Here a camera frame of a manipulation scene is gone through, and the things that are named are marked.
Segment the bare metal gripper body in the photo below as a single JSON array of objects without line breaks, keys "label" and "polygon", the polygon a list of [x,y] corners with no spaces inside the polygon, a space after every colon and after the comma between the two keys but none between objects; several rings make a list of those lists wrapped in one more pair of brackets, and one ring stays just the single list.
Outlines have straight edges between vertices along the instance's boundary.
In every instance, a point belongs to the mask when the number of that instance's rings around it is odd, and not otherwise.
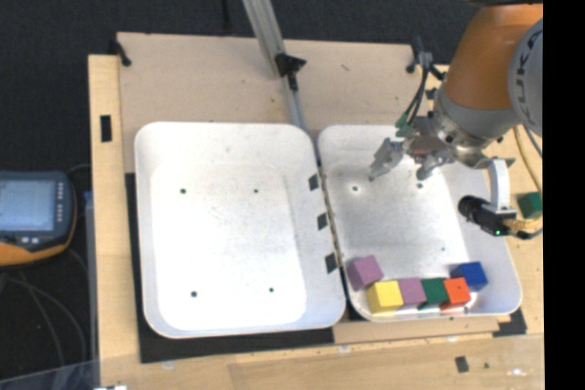
[{"label": "bare metal gripper body", "polygon": [[446,152],[452,163],[471,169],[484,169],[490,158],[484,154],[496,135],[493,132],[469,132],[449,117],[415,117],[401,125],[405,153],[413,160],[417,155]]}]

